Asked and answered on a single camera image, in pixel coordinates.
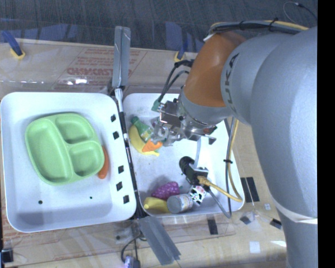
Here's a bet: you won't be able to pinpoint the green divided plate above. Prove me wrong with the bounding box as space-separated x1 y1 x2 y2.
24 112 106 186

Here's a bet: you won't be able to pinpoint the yellow squash toy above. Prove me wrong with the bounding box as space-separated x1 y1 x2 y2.
143 196 171 214

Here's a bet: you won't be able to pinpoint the black cylinder on white bracket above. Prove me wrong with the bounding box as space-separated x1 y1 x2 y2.
179 136 209 186

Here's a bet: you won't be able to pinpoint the brown cardboard board red print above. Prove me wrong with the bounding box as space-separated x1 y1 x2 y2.
0 37 288 268

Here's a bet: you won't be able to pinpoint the silver can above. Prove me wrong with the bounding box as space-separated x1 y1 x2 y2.
166 193 194 214

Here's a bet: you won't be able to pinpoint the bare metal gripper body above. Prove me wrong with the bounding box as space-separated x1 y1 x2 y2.
158 100 218 142

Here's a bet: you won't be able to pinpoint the purple grapes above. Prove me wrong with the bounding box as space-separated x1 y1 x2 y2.
151 181 181 200

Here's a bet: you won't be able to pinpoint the yellow banana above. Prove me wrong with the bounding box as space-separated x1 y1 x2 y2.
128 125 160 157

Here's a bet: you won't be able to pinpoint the orange carrot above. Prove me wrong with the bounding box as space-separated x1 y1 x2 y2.
141 138 164 154

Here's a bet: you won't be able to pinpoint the green bottle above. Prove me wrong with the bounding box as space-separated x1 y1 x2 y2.
130 116 154 142

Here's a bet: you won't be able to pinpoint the black and white carton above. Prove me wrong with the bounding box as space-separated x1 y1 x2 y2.
189 185 208 205

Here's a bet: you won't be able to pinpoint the white plastic tray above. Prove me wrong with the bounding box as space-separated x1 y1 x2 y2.
0 91 137 233
122 93 245 217

